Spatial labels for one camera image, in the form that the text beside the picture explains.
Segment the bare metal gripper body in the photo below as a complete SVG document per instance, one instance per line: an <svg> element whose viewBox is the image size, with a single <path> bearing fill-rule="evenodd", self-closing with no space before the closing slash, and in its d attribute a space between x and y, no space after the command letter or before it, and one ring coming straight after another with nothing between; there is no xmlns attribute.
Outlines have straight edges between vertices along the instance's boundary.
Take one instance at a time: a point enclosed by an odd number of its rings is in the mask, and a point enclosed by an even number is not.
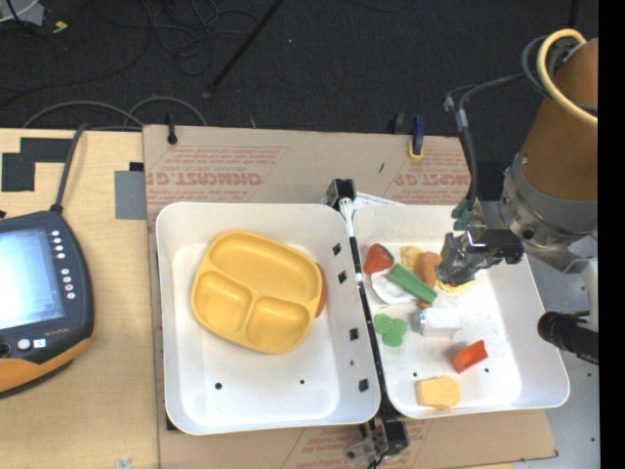
<svg viewBox="0 0 625 469"><path fill-rule="evenodd" d="M570 245L598 227L595 200L548 195L522 173L508 173L500 200L482 210L480 221L463 234L463 247L482 257L478 266L504 260L516 264L527 253L562 273L579 273L588 261Z"/></svg>

